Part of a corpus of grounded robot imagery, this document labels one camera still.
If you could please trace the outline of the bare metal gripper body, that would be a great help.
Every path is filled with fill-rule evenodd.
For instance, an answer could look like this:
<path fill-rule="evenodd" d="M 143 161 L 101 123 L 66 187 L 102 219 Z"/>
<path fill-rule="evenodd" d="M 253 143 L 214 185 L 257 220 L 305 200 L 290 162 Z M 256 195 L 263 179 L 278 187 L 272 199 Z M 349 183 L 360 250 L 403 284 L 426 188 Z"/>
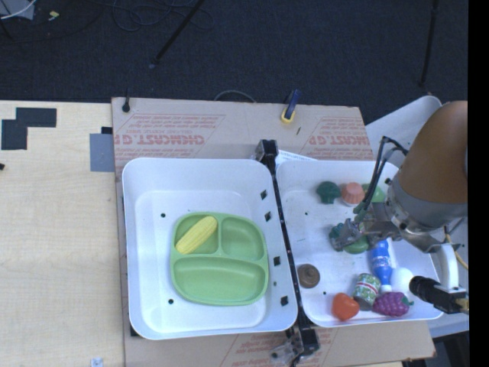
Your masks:
<path fill-rule="evenodd" d="M 421 225 L 402 206 L 389 200 L 369 205 L 360 222 L 360 230 L 367 236 L 370 244 L 377 244 L 378 241 L 388 238 L 420 244 L 425 237 Z"/>

